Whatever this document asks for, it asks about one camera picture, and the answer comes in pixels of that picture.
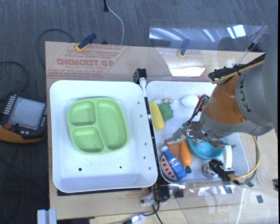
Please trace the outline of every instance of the green plate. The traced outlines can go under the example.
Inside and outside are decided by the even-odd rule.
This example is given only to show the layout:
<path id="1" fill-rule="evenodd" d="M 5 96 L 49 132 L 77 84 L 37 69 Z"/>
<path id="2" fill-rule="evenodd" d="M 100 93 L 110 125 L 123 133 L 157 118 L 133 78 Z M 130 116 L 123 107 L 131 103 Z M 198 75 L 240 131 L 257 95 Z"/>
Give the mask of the green plate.
<path id="1" fill-rule="evenodd" d="M 76 101 L 68 109 L 70 137 L 84 154 L 104 154 L 123 148 L 128 129 L 121 106 L 112 98 Z"/>

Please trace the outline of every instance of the toy carrot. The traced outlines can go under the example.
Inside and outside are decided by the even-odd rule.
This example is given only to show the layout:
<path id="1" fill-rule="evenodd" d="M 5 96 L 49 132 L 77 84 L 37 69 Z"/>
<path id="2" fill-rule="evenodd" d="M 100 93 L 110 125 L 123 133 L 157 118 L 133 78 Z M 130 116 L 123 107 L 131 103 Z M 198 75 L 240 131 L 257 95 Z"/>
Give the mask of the toy carrot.
<path id="1" fill-rule="evenodd" d="M 186 172 L 189 174 L 192 172 L 190 165 L 192 164 L 192 155 L 190 153 L 189 146 L 186 140 L 181 142 L 181 162 L 186 166 Z"/>
<path id="2" fill-rule="evenodd" d="M 172 143 L 168 144 L 167 140 L 165 140 L 164 145 L 168 147 L 170 153 L 172 153 L 179 161 L 181 160 L 181 144 L 180 143 Z"/>

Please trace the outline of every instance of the white tray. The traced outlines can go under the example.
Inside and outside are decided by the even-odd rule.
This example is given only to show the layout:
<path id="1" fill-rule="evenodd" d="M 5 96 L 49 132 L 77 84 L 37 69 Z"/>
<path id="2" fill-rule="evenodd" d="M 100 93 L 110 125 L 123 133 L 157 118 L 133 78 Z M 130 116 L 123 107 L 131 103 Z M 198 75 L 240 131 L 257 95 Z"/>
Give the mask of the white tray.
<path id="1" fill-rule="evenodd" d="M 162 130 L 154 128 L 155 141 L 158 148 L 158 155 L 161 156 L 160 148 L 164 145 L 164 140 L 172 137 L 173 133 L 186 122 L 193 114 L 194 109 L 189 109 L 181 103 L 181 99 L 189 94 L 201 96 L 211 95 L 216 87 L 215 84 L 207 82 L 174 82 L 174 81 L 152 81 L 147 85 L 148 101 L 155 101 L 157 104 L 162 103 L 163 98 L 170 98 L 174 102 L 170 105 L 173 110 L 173 118 L 165 121 L 165 127 Z M 199 120 L 200 114 L 193 120 Z M 225 142 L 235 144 L 232 149 L 232 168 L 235 169 L 235 175 L 242 175 L 248 172 L 249 166 L 243 151 L 243 147 L 238 133 L 234 133 L 225 137 Z M 186 177 L 175 183 L 189 182 L 208 182 L 219 181 L 218 176 L 209 179 L 202 173 L 202 166 L 208 160 L 202 160 L 192 155 L 193 162 L 191 164 L 192 172 Z"/>
<path id="2" fill-rule="evenodd" d="M 153 185 L 157 167 L 142 89 L 132 82 L 61 80 L 50 88 L 53 181 L 66 193 Z M 67 110 L 77 100 L 109 97 L 125 115 L 129 141 L 107 154 L 83 154 L 71 142 Z"/>

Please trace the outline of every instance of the blue clamp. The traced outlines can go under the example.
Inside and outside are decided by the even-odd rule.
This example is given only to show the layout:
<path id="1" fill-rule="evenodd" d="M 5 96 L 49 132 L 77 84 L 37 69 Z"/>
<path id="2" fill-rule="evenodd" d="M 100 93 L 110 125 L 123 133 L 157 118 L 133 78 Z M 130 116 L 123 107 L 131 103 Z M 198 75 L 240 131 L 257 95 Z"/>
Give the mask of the blue clamp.
<path id="1" fill-rule="evenodd" d="M 186 56 L 186 50 L 188 49 L 190 44 L 190 40 L 186 39 L 183 41 L 181 48 L 178 51 L 178 57 L 179 58 L 184 58 Z"/>
<path id="2" fill-rule="evenodd" d="M 93 39 L 95 39 L 96 37 L 97 37 L 97 35 L 92 33 L 91 35 L 89 35 L 83 41 L 81 41 L 79 44 L 76 45 L 76 50 L 78 52 L 81 52 L 81 51 L 85 50 L 86 47 L 87 47 L 87 44 L 91 43 L 93 41 Z"/>

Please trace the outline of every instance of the blue bottle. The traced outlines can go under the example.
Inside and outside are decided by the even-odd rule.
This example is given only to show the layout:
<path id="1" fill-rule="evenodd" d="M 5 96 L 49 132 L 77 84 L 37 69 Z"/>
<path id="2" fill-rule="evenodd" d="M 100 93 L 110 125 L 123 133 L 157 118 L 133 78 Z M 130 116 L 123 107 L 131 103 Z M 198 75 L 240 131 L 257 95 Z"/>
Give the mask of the blue bottle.
<path id="1" fill-rule="evenodd" d="M 187 172 L 183 169 L 182 164 L 178 161 L 177 157 L 175 157 L 172 153 L 169 152 L 167 146 L 163 146 L 161 148 L 161 151 L 165 155 L 177 180 L 181 180 L 182 178 L 187 176 Z"/>

